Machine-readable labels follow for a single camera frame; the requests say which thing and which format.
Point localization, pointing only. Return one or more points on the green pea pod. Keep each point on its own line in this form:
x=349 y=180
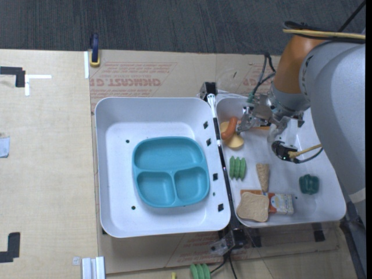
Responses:
x=200 y=271
x=237 y=168

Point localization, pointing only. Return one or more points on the white plastic tray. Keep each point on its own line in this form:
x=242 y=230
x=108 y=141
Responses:
x=116 y=167
x=284 y=179

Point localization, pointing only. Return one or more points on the tan waffle cone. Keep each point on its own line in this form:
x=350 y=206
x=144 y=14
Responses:
x=263 y=174

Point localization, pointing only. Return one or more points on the black cylinder on white bracket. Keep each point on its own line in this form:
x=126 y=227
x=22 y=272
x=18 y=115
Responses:
x=282 y=150

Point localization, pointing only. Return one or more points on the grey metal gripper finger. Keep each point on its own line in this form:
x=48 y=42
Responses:
x=281 y=124
x=246 y=124

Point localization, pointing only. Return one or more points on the tan bread slice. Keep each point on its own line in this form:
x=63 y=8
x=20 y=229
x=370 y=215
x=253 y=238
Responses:
x=253 y=207

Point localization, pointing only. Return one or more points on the green bell pepper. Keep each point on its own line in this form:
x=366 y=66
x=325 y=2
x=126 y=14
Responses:
x=308 y=184

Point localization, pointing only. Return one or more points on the orange carrot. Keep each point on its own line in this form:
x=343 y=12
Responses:
x=261 y=128

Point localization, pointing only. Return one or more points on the tan toy bun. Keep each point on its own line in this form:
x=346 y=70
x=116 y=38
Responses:
x=236 y=143

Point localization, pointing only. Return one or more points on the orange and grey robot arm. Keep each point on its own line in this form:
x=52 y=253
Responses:
x=334 y=97

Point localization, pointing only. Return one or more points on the white and orange carton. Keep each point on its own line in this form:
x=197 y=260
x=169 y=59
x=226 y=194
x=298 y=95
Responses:
x=282 y=203

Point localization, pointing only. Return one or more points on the brown cardboard board red print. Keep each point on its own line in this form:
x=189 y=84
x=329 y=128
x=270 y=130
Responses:
x=180 y=74

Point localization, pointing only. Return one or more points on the orange sausage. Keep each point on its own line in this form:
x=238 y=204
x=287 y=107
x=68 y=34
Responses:
x=229 y=128

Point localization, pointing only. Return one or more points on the blue divided plate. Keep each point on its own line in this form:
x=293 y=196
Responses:
x=170 y=171

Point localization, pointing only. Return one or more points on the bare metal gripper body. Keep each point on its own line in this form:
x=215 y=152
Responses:
x=263 y=109

